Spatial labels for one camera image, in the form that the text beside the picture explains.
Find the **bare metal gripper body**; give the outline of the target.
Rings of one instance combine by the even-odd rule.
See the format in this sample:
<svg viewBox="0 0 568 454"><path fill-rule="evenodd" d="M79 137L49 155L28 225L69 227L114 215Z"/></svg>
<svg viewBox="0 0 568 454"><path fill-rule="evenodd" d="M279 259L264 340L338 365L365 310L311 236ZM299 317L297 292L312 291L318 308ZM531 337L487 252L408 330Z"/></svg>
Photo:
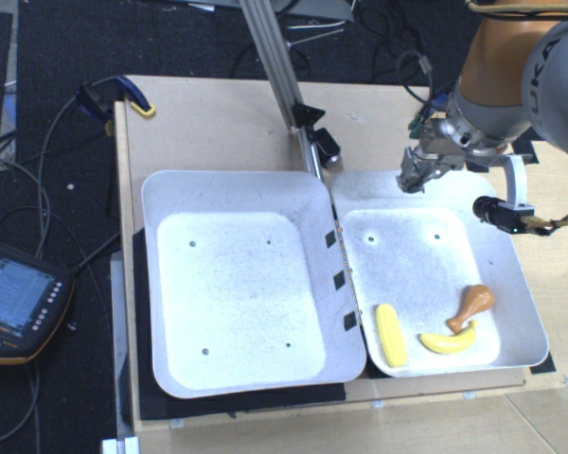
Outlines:
<svg viewBox="0 0 568 454"><path fill-rule="evenodd" d="M496 113L465 116L433 112L419 138L419 154L445 164L495 166L507 146L507 118Z"/></svg>

